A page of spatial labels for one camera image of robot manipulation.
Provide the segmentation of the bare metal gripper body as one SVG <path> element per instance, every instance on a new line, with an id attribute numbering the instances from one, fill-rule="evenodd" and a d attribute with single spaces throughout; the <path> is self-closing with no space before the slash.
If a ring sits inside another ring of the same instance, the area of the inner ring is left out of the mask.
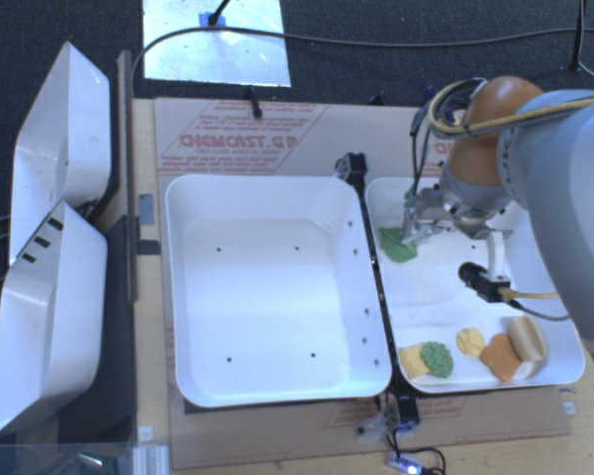
<path id="1" fill-rule="evenodd" d="M 448 190 L 423 188 L 407 209 L 414 210 L 416 222 L 437 224 L 439 234 L 458 231 L 471 239 L 485 239 L 492 232 L 487 224 L 492 213 L 467 205 Z"/>

